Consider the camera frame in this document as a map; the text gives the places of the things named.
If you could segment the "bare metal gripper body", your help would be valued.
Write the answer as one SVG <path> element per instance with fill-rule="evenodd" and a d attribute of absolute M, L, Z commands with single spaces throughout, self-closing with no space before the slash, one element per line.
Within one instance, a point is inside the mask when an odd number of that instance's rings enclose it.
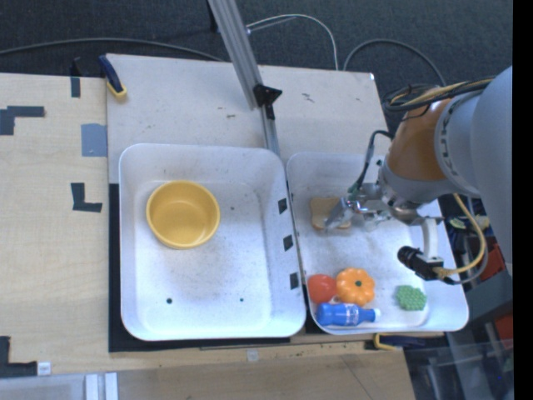
<path fill-rule="evenodd" d="M 405 225 L 421 223 L 419 203 L 410 202 L 396 194 L 389 187 L 379 183 L 363 183 L 348 189 L 348 201 L 354 213 L 361 214 L 369 223 L 381 223 L 395 219 Z"/>

